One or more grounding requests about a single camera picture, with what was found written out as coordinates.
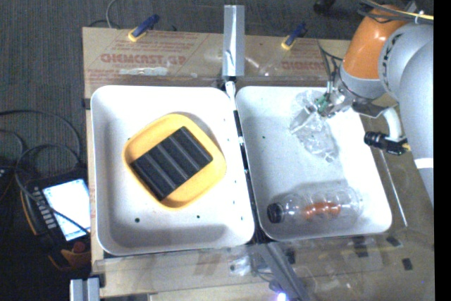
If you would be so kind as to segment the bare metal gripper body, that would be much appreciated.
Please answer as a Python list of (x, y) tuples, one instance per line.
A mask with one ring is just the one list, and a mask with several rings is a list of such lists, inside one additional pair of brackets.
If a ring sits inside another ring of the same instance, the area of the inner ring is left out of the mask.
[(316, 110), (320, 116), (331, 118), (336, 113), (348, 110), (354, 95), (342, 82), (328, 82), (326, 91), (316, 99)]

